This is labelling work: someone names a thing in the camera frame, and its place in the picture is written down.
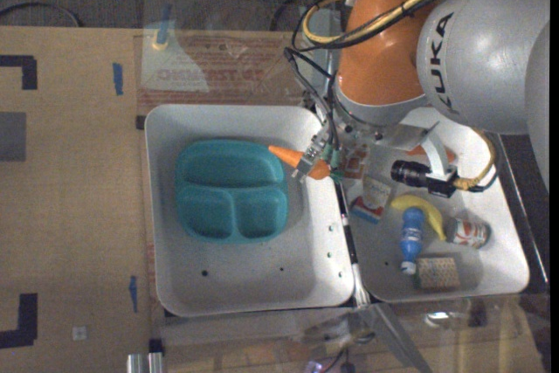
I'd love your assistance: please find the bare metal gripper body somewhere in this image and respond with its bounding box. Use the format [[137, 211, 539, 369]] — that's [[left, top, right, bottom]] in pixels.
[[307, 116, 395, 160]]

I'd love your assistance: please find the orange carrot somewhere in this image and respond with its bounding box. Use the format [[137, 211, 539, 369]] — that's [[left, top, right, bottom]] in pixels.
[[267, 144, 332, 182]]

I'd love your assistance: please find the brown and red packet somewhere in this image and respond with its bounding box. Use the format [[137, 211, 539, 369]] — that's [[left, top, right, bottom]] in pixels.
[[343, 145, 370, 181]]

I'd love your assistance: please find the white and red carton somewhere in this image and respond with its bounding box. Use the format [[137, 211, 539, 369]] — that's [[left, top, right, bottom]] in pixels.
[[349, 174, 393, 225]]

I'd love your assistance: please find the green divided plate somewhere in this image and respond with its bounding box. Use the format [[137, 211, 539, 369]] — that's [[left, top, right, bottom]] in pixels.
[[174, 138, 290, 245]]

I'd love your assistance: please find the thin black and white rod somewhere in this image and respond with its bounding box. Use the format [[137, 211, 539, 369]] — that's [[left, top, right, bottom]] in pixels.
[[335, 177, 371, 307]]

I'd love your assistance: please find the yellow banana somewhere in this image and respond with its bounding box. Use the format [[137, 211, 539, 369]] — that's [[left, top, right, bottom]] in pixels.
[[389, 194, 448, 243]]

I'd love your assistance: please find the blue bottle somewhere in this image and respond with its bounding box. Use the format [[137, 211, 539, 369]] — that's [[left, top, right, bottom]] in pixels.
[[398, 206, 426, 277]]

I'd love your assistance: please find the brown cardboard board red print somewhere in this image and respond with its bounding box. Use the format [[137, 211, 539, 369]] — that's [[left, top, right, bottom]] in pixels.
[[133, 29, 550, 363]]

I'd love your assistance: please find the white plastic tray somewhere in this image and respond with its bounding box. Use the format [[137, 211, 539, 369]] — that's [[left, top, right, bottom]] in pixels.
[[143, 103, 356, 318], [335, 117, 531, 304]]

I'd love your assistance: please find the red and white can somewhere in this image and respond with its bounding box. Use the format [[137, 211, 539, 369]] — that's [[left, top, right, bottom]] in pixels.
[[449, 217, 492, 251]]

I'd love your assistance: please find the brown patterned block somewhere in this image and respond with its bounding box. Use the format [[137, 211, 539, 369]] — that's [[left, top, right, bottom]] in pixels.
[[413, 256, 462, 292]]

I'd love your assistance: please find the black cylinder on white bracket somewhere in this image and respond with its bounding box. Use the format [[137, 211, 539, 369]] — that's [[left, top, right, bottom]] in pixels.
[[390, 121, 459, 199]]

